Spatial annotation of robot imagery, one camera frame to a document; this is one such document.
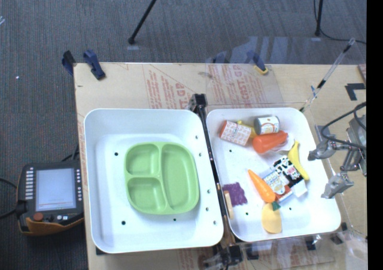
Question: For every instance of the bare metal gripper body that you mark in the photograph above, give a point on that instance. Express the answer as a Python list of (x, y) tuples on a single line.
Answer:
[(357, 143)]

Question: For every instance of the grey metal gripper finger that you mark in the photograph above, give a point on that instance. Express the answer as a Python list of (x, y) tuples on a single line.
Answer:
[(336, 185), (321, 149)]

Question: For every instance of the yellow banana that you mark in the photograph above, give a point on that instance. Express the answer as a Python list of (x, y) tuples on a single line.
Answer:
[(296, 158)]

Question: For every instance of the white packet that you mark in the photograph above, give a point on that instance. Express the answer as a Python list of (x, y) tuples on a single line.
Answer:
[(288, 145)]

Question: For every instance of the black and white carton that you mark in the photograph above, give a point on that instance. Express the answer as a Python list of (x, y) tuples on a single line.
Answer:
[(288, 170)]

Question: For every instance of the white plastic tray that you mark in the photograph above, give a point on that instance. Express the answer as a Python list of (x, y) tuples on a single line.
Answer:
[(107, 131), (314, 218)]

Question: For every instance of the white and orange carton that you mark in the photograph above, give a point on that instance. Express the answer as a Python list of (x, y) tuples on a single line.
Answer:
[(276, 185)]

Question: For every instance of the white can with orange print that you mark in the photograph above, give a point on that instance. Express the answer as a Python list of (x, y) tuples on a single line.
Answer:
[(267, 125)]

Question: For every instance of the orange carrot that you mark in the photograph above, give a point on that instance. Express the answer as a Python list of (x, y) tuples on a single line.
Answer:
[(261, 188)]

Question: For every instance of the yellow bottle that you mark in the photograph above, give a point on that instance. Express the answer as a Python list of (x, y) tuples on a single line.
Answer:
[(250, 130)]

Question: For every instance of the yellow half-round slice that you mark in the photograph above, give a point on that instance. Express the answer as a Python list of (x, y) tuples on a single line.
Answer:
[(270, 219)]

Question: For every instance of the orange patterned carton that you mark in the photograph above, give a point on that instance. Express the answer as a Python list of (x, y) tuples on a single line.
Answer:
[(235, 133)]

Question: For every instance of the purple grapes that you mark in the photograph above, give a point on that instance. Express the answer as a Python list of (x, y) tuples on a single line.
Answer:
[(235, 194)]

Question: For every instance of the tan bread slice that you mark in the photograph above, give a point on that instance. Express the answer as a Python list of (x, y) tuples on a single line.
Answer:
[(229, 206)]

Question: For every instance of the thin black and white rod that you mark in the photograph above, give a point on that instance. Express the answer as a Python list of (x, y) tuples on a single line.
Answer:
[(215, 173)]

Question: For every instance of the green divided plate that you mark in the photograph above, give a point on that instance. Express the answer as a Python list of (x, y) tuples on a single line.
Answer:
[(179, 179)]

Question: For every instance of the black stand leg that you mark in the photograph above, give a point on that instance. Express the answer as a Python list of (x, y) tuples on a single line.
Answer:
[(320, 2), (151, 5)]

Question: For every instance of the brown cardboard board red print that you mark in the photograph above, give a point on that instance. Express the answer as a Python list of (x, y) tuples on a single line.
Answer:
[(134, 89)]

